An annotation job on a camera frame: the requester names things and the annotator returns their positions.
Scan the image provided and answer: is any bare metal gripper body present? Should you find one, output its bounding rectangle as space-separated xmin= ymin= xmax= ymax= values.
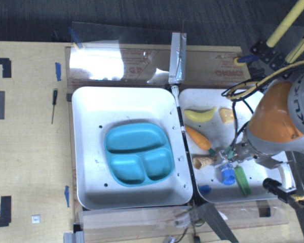
xmin=225 ymin=141 xmax=259 ymax=164

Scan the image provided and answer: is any blue bottle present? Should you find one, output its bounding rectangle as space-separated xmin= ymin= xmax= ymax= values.
xmin=219 ymin=162 xmax=236 ymax=186

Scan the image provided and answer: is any green pea pod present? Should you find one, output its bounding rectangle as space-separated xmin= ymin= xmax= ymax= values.
xmin=233 ymin=166 xmax=252 ymax=197

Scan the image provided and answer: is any tan waffle cone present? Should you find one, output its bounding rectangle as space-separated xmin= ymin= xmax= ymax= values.
xmin=192 ymin=155 xmax=217 ymax=170

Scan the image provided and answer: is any white plastic tray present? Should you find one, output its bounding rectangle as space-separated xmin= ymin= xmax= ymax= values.
xmin=178 ymin=88 xmax=296 ymax=204
xmin=71 ymin=86 xmax=194 ymax=211

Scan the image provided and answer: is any orange carrot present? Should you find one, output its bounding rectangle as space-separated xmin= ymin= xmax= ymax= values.
xmin=184 ymin=125 xmax=216 ymax=157

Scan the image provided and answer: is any yellow cheese wedge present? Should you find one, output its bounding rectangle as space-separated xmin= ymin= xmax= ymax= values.
xmin=219 ymin=107 xmax=235 ymax=124

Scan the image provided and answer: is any yellow banana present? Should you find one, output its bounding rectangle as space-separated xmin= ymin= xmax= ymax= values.
xmin=183 ymin=106 xmax=218 ymax=123

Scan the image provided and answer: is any blue divided plate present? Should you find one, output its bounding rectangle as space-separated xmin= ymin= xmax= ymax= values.
xmin=103 ymin=122 xmax=175 ymax=187

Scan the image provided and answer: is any black screwdriver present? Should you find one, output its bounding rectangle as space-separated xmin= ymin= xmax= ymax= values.
xmin=51 ymin=89 xmax=58 ymax=125

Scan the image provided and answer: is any black cylinder on white bracket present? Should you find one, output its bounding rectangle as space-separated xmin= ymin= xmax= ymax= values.
xmin=262 ymin=164 xmax=298 ymax=204

